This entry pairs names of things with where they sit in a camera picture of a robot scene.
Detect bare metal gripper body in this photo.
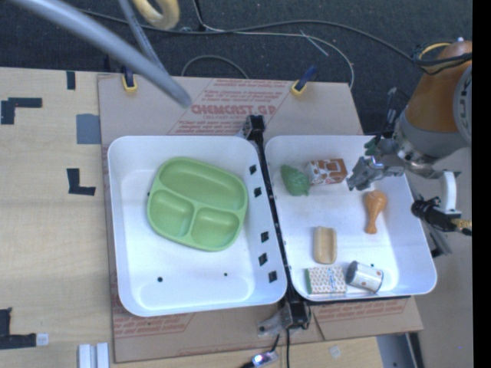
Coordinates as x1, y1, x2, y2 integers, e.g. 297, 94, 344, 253
374, 140, 442, 179

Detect orange toy chicken drumstick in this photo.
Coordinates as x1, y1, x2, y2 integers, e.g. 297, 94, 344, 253
363, 189, 388, 235

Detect orange and white carton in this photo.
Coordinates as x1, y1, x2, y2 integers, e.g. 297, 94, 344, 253
305, 157, 349, 186

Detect white plastic tray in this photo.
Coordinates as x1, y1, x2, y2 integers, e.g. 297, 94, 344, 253
107, 135, 289, 318
264, 134, 439, 303

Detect green toy lettuce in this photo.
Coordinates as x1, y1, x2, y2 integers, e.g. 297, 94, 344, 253
279, 163, 311, 198

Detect tan toy bread bun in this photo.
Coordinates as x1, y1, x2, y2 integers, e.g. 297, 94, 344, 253
311, 225, 339, 265

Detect white can orange dots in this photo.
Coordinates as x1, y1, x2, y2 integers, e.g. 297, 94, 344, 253
344, 260, 385, 294

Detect white orange patterned packet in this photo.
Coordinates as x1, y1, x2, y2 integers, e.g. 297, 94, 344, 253
304, 265, 348, 296

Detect green divided plate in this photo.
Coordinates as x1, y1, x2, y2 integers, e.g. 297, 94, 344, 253
146, 156, 250, 253

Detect brown cardboard board red print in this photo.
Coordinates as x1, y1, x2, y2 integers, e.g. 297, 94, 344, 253
97, 74, 425, 364

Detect black cylinder on white bracket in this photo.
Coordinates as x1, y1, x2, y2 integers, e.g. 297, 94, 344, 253
410, 169, 463, 232

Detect black block with thin wires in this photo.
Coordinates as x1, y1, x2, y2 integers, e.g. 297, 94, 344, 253
281, 300, 312, 330
244, 113, 267, 142

